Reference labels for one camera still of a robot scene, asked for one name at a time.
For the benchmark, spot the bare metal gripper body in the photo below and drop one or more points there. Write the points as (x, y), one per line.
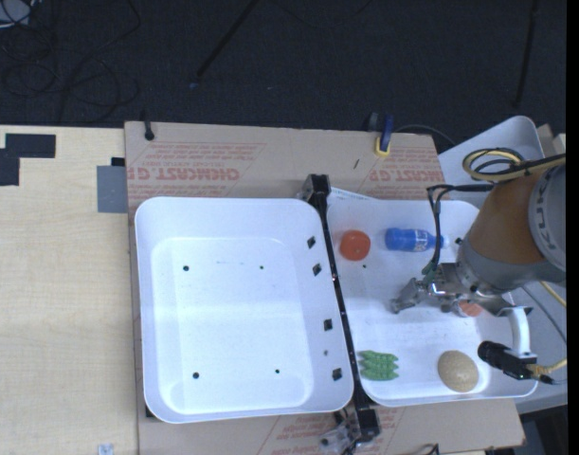
(452, 285)

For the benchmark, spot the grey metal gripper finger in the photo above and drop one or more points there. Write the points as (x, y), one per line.
(450, 307)
(409, 294)

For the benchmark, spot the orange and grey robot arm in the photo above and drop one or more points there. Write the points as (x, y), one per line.
(512, 225)

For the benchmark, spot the red-orange toy piece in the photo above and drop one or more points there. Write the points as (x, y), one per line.
(471, 309)

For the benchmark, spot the white plastic tray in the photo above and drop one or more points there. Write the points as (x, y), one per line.
(412, 330)
(232, 311)

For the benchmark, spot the blue plastic bottle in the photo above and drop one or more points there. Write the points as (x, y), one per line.
(407, 239)

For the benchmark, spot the beige egg-shaped toy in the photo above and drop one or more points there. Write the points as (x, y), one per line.
(457, 371)

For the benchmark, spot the thin black rod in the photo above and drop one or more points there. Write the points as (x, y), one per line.
(342, 311)

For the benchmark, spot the orange round toy fruit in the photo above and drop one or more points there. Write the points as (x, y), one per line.
(355, 245)

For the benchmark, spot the green pea pods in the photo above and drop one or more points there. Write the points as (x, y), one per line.
(378, 365)

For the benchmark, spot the brown cardboard board red print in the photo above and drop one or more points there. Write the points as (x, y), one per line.
(251, 169)

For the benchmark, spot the black cylinder on white bracket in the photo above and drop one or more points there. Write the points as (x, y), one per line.
(504, 357)

